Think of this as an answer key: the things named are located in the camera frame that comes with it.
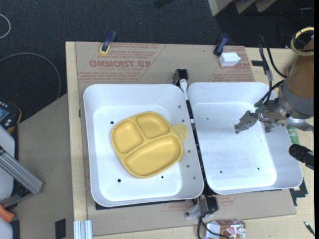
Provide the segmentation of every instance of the black fabric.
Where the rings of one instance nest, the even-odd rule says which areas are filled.
[[[305,12],[263,16],[238,14],[231,3],[213,17],[208,0],[172,0],[157,9],[159,0],[0,0],[0,14],[11,22],[0,39],[0,60],[19,52],[49,59],[59,70],[61,94],[66,93],[66,41],[103,42],[109,29],[117,42],[216,44],[228,33],[227,45],[257,47],[262,34],[270,47],[283,47],[298,29],[313,25]],[[314,0],[279,0],[268,10],[313,7]],[[254,5],[245,12],[257,12]],[[0,17],[0,36],[7,22]],[[27,119],[56,99],[58,79],[39,57],[19,56],[0,63],[0,96],[16,103]]]

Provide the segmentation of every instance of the orange object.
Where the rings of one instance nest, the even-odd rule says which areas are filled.
[[[14,213],[7,211],[2,205],[0,205],[0,216],[8,222],[14,219]]]

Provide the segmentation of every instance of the small cardboard box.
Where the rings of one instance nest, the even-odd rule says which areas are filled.
[[[214,233],[223,235],[221,237],[214,235],[207,231],[206,236],[208,238],[224,239],[224,238],[244,238],[246,233],[246,224],[243,221],[237,219],[230,220],[214,220],[207,224],[207,227]]]

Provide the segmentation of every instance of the wooden table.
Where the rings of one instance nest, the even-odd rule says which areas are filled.
[[[249,60],[260,60],[259,50],[257,48],[246,48]],[[288,49],[272,49],[272,55],[277,67],[283,72],[292,65],[296,59],[296,54]],[[69,122],[70,122],[70,143],[71,143],[71,164],[72,164],[72,188],[73,188],[73,214],[75,221],[84,221],[88,219],[86,208],[85,179],[83,169],[82,155],[82,136],[81,122],[79,118],[79,92],[77,78],[77,58],[75,42],[66,43],[67,59],[67,83],[68,83],[68,103],[69,103]],[[266,82],[266,77],[260,67],[252,66],[255,81]],[[274,72],[274,82],[280,80]],[[313,150],[314,138],[311,132],[298,131],[301,145]],[[306,229],[304,221],[307,221],[313,228],[315,224],[314,211],[314,173],[300,164],[307,186],[308,194],[305,198],[298,198],[296,206],[296,215],[271,217],[262,219],[245,220],[247,231],[246,238],[259,239],[306,239],[313,235]],[[186,226],[170,229],[149,230],[142,232],[133,232],[116,235],[105,235],[94,237],[97,239],[162,239],[162,238],[197,238],[196,226]]]

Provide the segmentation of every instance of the yellow divided plate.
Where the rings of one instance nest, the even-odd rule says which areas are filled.
[[[156,112],[143,112],[122,120],[113,127],[111,142],[124,167],[140,178],[161,173],[183,155],[176,131]]]

